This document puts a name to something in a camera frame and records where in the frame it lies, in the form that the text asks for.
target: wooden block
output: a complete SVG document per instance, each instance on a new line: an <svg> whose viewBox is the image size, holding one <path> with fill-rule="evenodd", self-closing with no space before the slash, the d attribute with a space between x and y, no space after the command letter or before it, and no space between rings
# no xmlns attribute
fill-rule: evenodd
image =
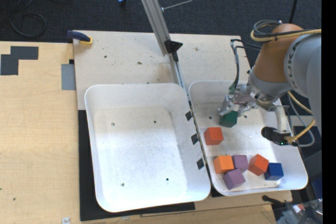
<svg viewBox="0 0 336 224"><path fill-rule="evenodd" d="M221 155L216 157L214 159L214 166L216 174L224 174L235 168L230 155Z"/></svg>
<svg viewBox="0 0 336 224"><path fill-rule="evenodd" d="M265 180L279 180L282 178L283 170L281 163L269 163L264 176Z"/></svg>
<svg viewBox="0 0 336 224"><path fill-rule="evenodd" d="M218 145L221 141L223 141L221 127L209 127L204 132L204 138L207 145Z"/></svg>
<svg viewBox="0 0 336 224"><path fill-rule="evenodd" d="M268 163L269 163L268 159L264 158L260 154L256 154L251 158L248 164L248 170L250 170L257 176L260 176L266 172Z"/></svg>
<svg viewBox="0 0 336 224"><path fill-rule="evenodd" d="M235 169L240 169L241 172L245 172L248 169L248 160L246 155L233 155L232 161Z"/></svg>
<svg viewBox="0 0 336 224"><path fill-rule="evenodd" d="M246 181L240 169L228 171L225 175L223 175L223 180L229 190L239 187Z"/></svg>

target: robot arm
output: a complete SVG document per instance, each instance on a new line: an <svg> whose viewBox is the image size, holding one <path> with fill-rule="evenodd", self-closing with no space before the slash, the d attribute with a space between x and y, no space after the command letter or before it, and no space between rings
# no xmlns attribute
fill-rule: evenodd
<svg viewBox="0 0 336 224"><path fill-rule="evenodd" d="M264 21L269 25L273 21ZM274 102L294 90L308 98L312 115L322 134L321 123L321 31L303 30L293 24L277 26L271 34L257 37L257 29L251 38L263 42L252 67L246 85L237 85L233 95L227 95L219 114L229 113L233 105L239 107L238 116L249 109L261 107L275 112L277 128L265 127L261 134L269 140L283 144L286 131L286 116L283 107Z"/></svg>

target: yellow clamp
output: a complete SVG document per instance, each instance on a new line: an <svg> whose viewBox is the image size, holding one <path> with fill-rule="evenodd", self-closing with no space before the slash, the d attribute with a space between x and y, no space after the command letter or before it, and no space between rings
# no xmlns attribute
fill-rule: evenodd
<svg viewBox="0 0 336 224"><path fill-rule="evenodd" d="M79 43L83 45L92 45L92 37L89 37L90 41L80 40Z"/></svg>

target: wooden table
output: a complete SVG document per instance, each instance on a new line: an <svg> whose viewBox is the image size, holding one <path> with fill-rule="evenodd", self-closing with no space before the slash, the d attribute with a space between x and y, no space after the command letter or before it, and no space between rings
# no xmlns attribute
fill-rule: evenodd
<svg viewBox="0 0 336 224"><path fill-rule="evenodd" d="M155 42L153 34L144 34ZM202 61L208 41L221 40L234 74L229 36L171 35L186 40L179 50L182 70L191 68L187 57ZM0 42L0 54L12 46L38 47L38 60L19 60L18 75L0 76L0 220L2 223L275 223L269 202L262 193L208 197L189 212L133 215L80 221L78 95L63 90L61 65L74 59L74 44L45 42ZM240 50L241 70L249 69ZM186 84L195 78L185 77ZM267 195L291 201L291 192L271 191Z"/></svg>

